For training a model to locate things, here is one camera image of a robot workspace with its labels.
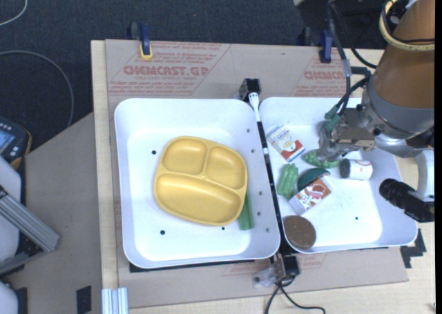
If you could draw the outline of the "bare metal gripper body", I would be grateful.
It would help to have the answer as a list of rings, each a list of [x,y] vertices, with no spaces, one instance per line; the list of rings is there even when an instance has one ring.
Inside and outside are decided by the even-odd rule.
[[[374,135],[365,127],[362,111],[347,108],[331,131],[331,145],[339,151],[370,151],[375,147]]]

